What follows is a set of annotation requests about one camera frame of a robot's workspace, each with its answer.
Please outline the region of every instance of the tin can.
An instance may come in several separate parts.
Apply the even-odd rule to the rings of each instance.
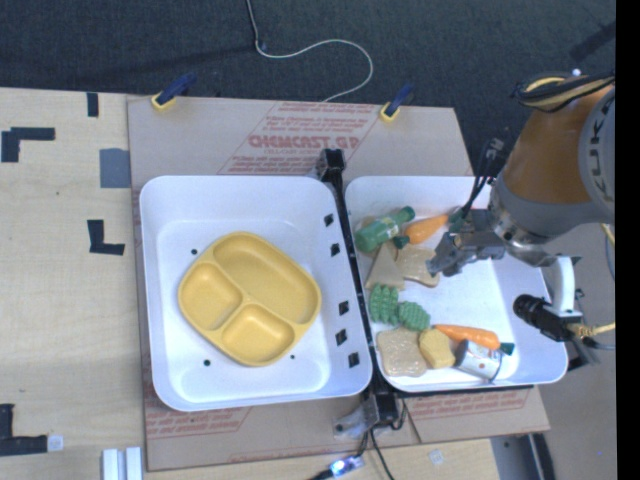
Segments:
[[[491,350],[469,340],[460,342],[455,356],[454,366],[463,372],[487,379],[489,382],[496,378],[502,366],[500,350]]]

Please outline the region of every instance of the dark background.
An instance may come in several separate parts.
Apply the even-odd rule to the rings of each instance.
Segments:
[[[545,71],[610,70],[616,0],[252,0],[272,54],[339,38],[374,75],[335,101],[453,107],[472,161],[513,145],[528,111],[510,94]],[[254,50],[244,0],[0,0],[0,86],[155,94],[186,72],[191,96],[320,101],[368,73],[332,44],[292,60]]]

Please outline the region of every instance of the gray floor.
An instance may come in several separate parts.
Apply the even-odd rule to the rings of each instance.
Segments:
[[[605,235],[597,224],[584,225],[557,239],[549,251],[577,255],[576,303],[590,325],[615,320],[615,282],[609,273]],[[602,334],[615,343],[615,331]],[[569,346],[570,357],[575,349]],[[503,480],[612,480],[618,478],[616,422],[616,355],[593,351],[592,361],[572,369],[558,382],[540,387],[551,430],[544,434],[555,476],[535,472],[531,446],[525,438],[494,439]]]

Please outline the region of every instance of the white cable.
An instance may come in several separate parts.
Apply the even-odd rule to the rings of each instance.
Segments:
[[[293,53],[288,53],[288,54],[284,54],[284,55],[272,55],[269,54],[267,52],[265,52],[261,47],[260,47],[260,39],[259,39],[259,34],[258,34],[258,25],[256,24],[256,19],[255,16],[253,14],[253,6],[251,5],[251,0],[245,0],[245,2],[247,3],[247,9],[249,11],[249,18],[251,20],[251,26],[253,27],[253,35],[255,37],[255,41],[254,41],[254,45],[256,48],[256,51],[262,55],[263,57],[267,58],[267,59],[277,59],[277,60],[282,60],[282,59],[290,59],[292,57],[296,57],[298,55],[302,55],[305,52],[308,52],[309,50],[312,50],[313,48],[317,48],[318,46],[322,46],[325,44],[330,44],[330,43],[341,43],[341,44],[346,44],[348,46],[352,46],[354,48],[357,48],[367,59],[367,62],[369,63],[369,74],[367,75],[367,77],[364,79],[363,82],[361,82],[360,84],[356,85],[355,87],[348,89],[346,91],[340,92],[338,94],[334,94],[333,96],[323,100],[324,102],[328,102],[331,100],[334,100],[336,98],[339,98],[340,96],[344,96],[345,94],[350,94],[352,92],[355,92],[359,89],[362,89],[365,85],[367,85],[369,83],[369,81],[371,80],[371,78],[373,77],[373,60],[371,59],[371,56],[369,55],[369,53],[367,53],[367,51],[360,46],[357,43],[354,43],[352,41],[347,41],[346,39],[325,39],[324,41],[319,41],[317,43],[314,43],[310,46],[307,46],[306,48],[303,48],[302,50],[299,50],[297,52],[293,52]]]

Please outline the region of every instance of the cardboard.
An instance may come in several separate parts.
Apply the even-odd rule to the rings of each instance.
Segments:
[[[358,396],[198,413],[174,411],[160,402],[149,367],[138,196],[147,181],[166,174],[314,176],[324,148],[343,150],[345,184],[373,174],[472,174],[452,109],[406,107],[392,123],[379,119],[379,110],[376,105],[178,98],[158,112],[149,98],[128,99],[148,470],[357,449],[357,441],[336,437],[333,423],[358,407]],[[407,423],[381,434],[380,446],[548,428],[537,388],[409,398],[406,405]]]

